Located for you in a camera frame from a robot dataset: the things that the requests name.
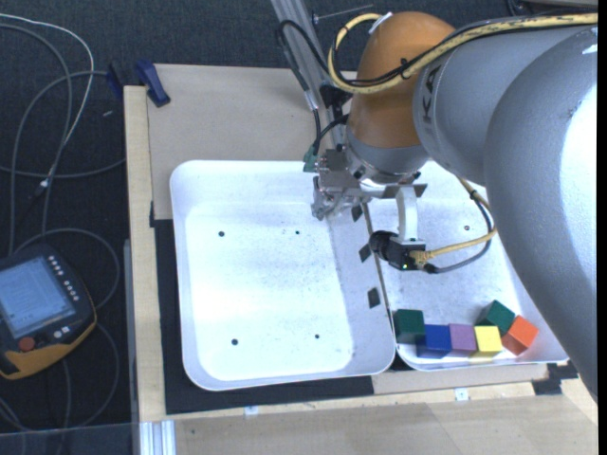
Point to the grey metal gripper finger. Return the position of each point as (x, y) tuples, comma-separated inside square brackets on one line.
[(338, 208), (319, 209)]

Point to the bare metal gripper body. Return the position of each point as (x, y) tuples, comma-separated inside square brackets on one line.
[(337, 174)]

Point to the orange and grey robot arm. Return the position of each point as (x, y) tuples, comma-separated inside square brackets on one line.
[(521, 126)]

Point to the thin black rod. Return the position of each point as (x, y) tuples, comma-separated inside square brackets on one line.
[(377, 275)]

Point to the white plastic tray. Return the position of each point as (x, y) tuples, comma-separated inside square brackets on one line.
[(265, 282), (450, 292)]

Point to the brown cardboard board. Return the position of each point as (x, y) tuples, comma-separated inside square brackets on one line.
[(227, 121)]

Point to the dark green cube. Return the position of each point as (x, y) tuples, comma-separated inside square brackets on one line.
[(498, 315), (409, 324)]

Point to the blue cube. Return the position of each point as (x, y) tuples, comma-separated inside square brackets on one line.
[(436, 338)]

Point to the purple cube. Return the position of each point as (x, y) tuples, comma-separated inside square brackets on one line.
[(463, 337)]

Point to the yellow cube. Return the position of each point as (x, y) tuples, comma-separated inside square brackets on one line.
[(488, 339)]

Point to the orange cube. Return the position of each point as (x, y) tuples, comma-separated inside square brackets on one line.
[(520, 333)]

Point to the black cylinder on white bracket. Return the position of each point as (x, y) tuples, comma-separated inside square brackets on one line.
[(401, 250)]

